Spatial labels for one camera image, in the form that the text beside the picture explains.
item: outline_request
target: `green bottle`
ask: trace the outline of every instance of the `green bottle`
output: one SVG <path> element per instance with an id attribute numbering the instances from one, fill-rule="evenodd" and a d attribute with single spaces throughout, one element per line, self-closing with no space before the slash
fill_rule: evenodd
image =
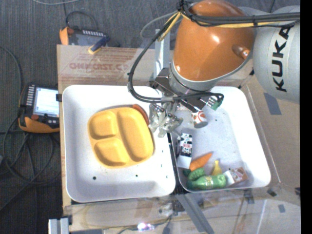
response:
<path id="1" fill-rule="evenodd" d="M 223 174 L 202 176 L 195 181 L 187 181 L 186 187 L 190 190 L 209 190 L 226 186 L 226 177 Z"/>

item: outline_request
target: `gray carpet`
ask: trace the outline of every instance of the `gray carpet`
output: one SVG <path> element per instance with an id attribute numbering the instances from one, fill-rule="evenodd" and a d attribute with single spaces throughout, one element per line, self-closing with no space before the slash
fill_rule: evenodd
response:
<path id="1" fill-rule="evenodd" d="M 269 12 L 273 0 L 226 1 L 236 6 Z M 64 8 L 63 5 L 46 5 L 32 0 L 0 0 L 1 148 L 4 132 L 18 113 L 20 87 L 32 81 L 46 86 L 54 86 L 58 82 L 56 45 L 60 44 L 59 30 L 66 26 L 64 9 L 67 14 L 82 11 L 91 15 L 96 19 L 99 30 L 106 32 L 121 47 L 139 48 L 144 47 L 147 42 L 147 39 L 140 37 L 144 25 L 174 11 L 176 3 L 177 0 L 80 0 L 67 3 Z M 276 0 L 272 10 L 299 4 L 300 0 Z M 93 21 L 82 14 L 73 14 L 69 22 L 70 25 L 80 28 L 94 27 Z M 164 22 L 165 20 L 155 22 L 144 35 L 153 34 Z M 175 31 L 176 28 L 173 28 L 173 40 Z M 19 67 L 5 49 L 15 56 Z M 18 130 L 17 125 L 14 124 L 12 129 Z M 45 181 L 57 176 L 60 171 L 58 139 L 58 134 L 53 134 L 52 139 L 47 135 L 31 135 L 14 168 L 25 178 L 30 178 L 33 171 L 27 151 L 29 150 L 32 157 L 35 174 L 45 166 L 53 152 L 49 165 L 37 180 Z M 21 132 L 8 135 L 4 146 L 8 159 L 12 160 L 15 157 L 22 141 Z M 0 174 L 0 233 L 48 233 L 48 219 L 62 216 L 60 177 L 57 176 L 57 179 L 47 185 L 29 185 L 22 190 L 26 183 L 8 173 L 4 163 L 0 165 Z"/>

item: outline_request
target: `white plastic tray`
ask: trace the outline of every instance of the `white plastic tray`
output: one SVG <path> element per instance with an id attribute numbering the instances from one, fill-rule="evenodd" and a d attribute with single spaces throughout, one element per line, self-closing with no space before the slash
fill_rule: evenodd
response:
<path id="1" fill-rule="evenodd" d="M 138 93 L 159 97 L 149 87 Z M 76 202 L 169 195 L 176 186 L 168 138 L 153 135 L 155 150 L 143 163 L 121 169 L 102 166 L 93 154 L 87 122 L 96 112 L 112 106 L 138 104 L 148 114 L 149 104 L 136 100 L 126 86 L 72 85 L 62 95 L 66 189 Z"/>
<path id="2" fill-rule="evenodd" d="M 193 135 L 193 158 L 213 152 L 204 166 L 207 175 L 211 174 L 216 159 L 219 160 L 222 172 L 238 167 L 246 170 L 248 180 L 217 190 L 267 186 L 271 173 L 244 93 L 235 87 L 214 87 L 212 92 L 222 93 L 224 100 L 216 111 L 209 107 L 203 108 L 208 125 L 194 128 L 190 112 L 182 107 L 175 115 L 184 118 L 184 121 L 176 130 Z M 172 139 L 175 147 L 176 135 L 172 134 Z M 179 180 L 184 189 L 192 193 L 203 192 L 188 190 L 187 178 L 182 171 L 182 168 L 178 168 Z"/>

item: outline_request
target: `screen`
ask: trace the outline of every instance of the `screen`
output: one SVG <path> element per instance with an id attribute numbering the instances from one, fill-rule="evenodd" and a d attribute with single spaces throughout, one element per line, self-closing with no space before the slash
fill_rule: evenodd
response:
<path id="1" fill-rule="evenodd" d="M 59 102 L 56 100 L 57 93 L 58 91 L 55 89 L 37 87 L 34 114 L 47 114 L 51 117 L 59 117 Z"/>

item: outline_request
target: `button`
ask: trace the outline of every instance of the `button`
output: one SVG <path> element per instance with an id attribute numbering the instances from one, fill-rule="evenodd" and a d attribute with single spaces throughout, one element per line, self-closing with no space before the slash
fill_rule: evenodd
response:
<path id="1" fill-rule="evenodd" d="M 31 119 L 38 120 L 39 119 L 39 115 L 31 115 Z"/>

